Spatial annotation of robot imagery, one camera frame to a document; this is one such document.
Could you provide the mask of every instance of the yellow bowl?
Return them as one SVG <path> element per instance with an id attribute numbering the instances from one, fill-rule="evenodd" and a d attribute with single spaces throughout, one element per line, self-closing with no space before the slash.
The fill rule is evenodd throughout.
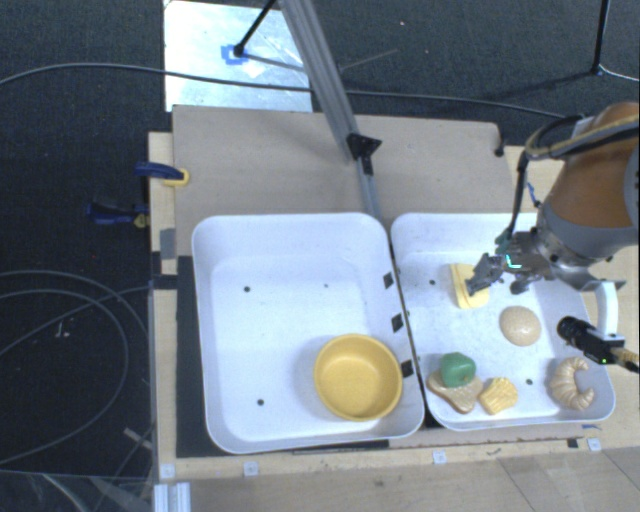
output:
<path id="1" fill-rule="evenodd" d="M 395 356 L 383 343 L 362 334 L 338 336 L 322 347 L 313 379 L 327 409 L 351 421 L 386 416 L 402 394 Z"/>

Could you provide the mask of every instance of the beige round toy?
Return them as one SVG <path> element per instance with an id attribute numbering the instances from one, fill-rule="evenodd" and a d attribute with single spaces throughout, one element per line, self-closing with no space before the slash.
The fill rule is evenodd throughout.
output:
<path id="1" fill-rule="evenodd" d="M 595 392 L 593 388 L 589 388 L 581 393 L 575 379 L 575 373 L 578 370 L 588 369 L 589 365 L 581 357 L 569 357 L 562 361 L 549 383 L 553 397 L 563 405 L 578 411 L 589 407 L 593 402 Z"/>
<path id="2" fill-rule="evenodd" d="M 538 341 L 542 326 L 530 309 L 510 306 L 500 313 L 500 330 L 514 345 L 528 347 Z"/>

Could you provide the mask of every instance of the wooden table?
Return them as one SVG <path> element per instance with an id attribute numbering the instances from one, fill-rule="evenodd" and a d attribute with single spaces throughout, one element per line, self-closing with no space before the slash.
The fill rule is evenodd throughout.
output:
<path id="1" fill-rule="evenodd" d="M 376 126 L 375 120 L 367 122 Z M 416 120 L 387 118 L 384 122 L 402 129 Z M 464 123 L 460 127 L 469 129 Z M 455 123 L 449 129 L 455 130 Z M 495 172 L 502 172 L 503 166 L 513 180 L 519 151 L 507 147 Z M 460 160 L 453 151 L 452 158 Z M 471 166 L 477 163 L 472 155 L 464 158 L 472 160 Z M 174 165 L 173 134 L 150 134 L 149 159 Z M 530 169 L 536 193 L 544 197 L 559 165 L 540 162 Z M 167 249 L 162 234 L 176 227 L 176 194 L 181 192 L 160 180 L 150 180 L 149 189 L 151 248 L 156 254 L 163 249 L 161 273 L 175 275 L 176 254 Z M 483 192 L 490 195 L 489 190 L 476 190 L 480 197 Z M 447 205 L 436 211 L 457 211 L 455 208 Z M 469 211 L 468 205 L 459 210 Z M 498 211 L 504 211 L 504 201 Z M 532 208 L 525 206 L 523 211 Z M 619 293 L 619 331 L 634 351 L 638 351 L 637 269 L 637 247 L 621 251 L 611 263 L 594 269 L 598 277 L 628 281 Z M 595 298 L 585 296 L 585 302 L 595 318 Z M 151 310 L 158 478 L 165 483 L 191 482 L 194 510 L 602 510 L 609 505 L 611 510 L 631 510 L 639 502 L 638 378 L 618 367 L 609 367 L 617 395 L 615 411 L 608 420 L 587 429 L 575 424 L 508 429 L 505 434 L 431 429 L 391 443 L 385 450 L 176 457 L 177 292 L 155 289 Z M 577 447 L 568 446 L 569 438 Z M 590 450 L 590 438 L 597 438 L 602 452 Z M 447 463 L 435 464 L 442 453 Z M 259 476 L 243 476 L 245 463 L 257 463 Z"/>

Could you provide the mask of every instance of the blue tape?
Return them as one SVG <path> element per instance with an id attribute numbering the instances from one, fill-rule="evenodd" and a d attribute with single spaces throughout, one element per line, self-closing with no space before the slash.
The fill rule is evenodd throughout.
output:
<path id="1" fill-rule="evenodd" d="M 241 66 L 245 62 L 249 62 L 247 57 L 236 57 L 233 54 L 233 45 L 228 44 L 220 47 L 220 54 L 222 55 L 222 59 L 229 66 Z"/>

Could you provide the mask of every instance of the green light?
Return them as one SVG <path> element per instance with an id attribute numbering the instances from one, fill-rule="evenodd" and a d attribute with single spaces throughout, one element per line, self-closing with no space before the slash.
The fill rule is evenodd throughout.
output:
<path id="1" fill-rule="evenodd" d="M 505 254 L 504 257 L 507 260 L 507 265 L 509 265 L 509 268 L 522 268 L 522 265 L 514 265 L 513 263 L 511 263 L 511 256 L 509 256 L 508 254 Z"/>

